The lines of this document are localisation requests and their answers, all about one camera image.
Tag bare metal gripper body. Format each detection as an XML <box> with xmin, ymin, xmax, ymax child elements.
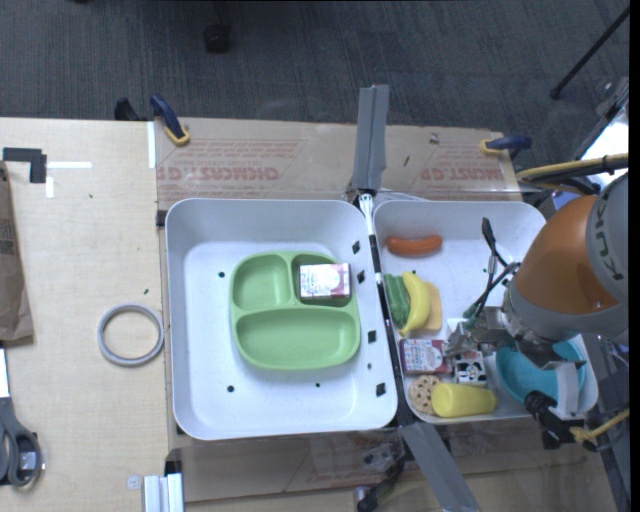
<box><xmin>469</xmin><ymin>305</ymin><xmax>566</xmax><ymax>371</ymax></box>

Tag black and white small carton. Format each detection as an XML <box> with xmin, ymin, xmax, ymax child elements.
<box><xmin>453</xmin><ymin>349</ymin><xmax>488</xmax><ymax>388</ymax></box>

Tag red and white carton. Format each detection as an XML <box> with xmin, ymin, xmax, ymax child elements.
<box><xmin>298</xmin><ymin>262</ymin><xmax>353</xmax><ymax>302</ymax></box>
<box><xmin>399</xmin><ymin>338</ymin><xmax>452</xmax><ymax>377</ymax></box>

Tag blue bowl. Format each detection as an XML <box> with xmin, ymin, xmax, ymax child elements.
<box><xmin>495</xmin><ymin>338</ymin><xmax>588</xmax><ymax>407</ymax></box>

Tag yellow banana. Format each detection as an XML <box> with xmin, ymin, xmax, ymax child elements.
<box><xmin>398</xmin><ymin>270</ymin><xmax>433</xmax><ymax>338</ymax></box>

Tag yellow bottle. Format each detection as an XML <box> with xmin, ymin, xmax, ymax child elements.
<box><xmin>430</xmin><ymin>381</ymin><xmax>499</xmax><ymax>419</ymax></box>

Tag beige lotus root slice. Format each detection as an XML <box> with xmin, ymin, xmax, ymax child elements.
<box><xmin>408</xmin><ymin>374</ymin><xmax>442</xmax><ymax>417</ymax></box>

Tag white plastic tray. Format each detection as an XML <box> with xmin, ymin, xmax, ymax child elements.
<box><xmin>372</xmin><ymin>199</ymin><xmax>600</xmax><ymax>426</ymax></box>
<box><xmin>164</xmin><ymin>198</ymin><xmax>400</xmax><ymax>442</ymax></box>

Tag green beans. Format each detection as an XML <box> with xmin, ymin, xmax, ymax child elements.
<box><xmin>383</xmin><ymin>273</ymin><xmax>412</xmax><ymax>329</ymax></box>

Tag orange sausage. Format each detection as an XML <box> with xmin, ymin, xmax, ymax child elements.
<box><xmin>385</xmin><ymin>234</ymin><xmax>445</xmax><ymax>259</ymax></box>

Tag green divided plate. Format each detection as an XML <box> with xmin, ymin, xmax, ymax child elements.
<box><xmin>229</xmin><ymin>252</ymin><xmax>362</xmax><ymax>372</ymax></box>

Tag brown cardboard board red print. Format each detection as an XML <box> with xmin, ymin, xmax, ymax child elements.
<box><xmin>154</xmin><ymin>117</ymin><xmax>601</xmax><ymax>504</ymax></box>

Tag black tripod leg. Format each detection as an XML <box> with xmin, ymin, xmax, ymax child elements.
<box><xmin>549</xmin><ymin>3</ymin><xmax>630</xmax><ymax>100</ymax></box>

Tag white tape roll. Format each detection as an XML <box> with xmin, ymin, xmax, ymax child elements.
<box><xmin>96</xmin><ymin>302</ymin><xmax>166</xmax><ymax>368</ymax></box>

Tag black chair caster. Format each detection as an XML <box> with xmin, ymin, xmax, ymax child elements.
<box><xmin>203</xmin><ymin>23</ymin><xmax>235</xmax><ymax>55</ymax></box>

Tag brown paper bag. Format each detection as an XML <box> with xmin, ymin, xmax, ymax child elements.
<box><xmin>0</xmin><ymin>159</ymin><xmax>36</xmax><ymax>347</ymax></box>

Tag grey scissors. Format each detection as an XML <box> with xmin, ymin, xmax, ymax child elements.
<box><xmin>0</xmin><ymin>393</ymin><xmax>45</xmax><ymax>489</ymax></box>

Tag black cylinder on white bracket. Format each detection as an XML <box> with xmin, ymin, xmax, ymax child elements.
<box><xmin>524</xmin><ymin>360</ymin><xmax>587</xmax><ymax>427</ymax></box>

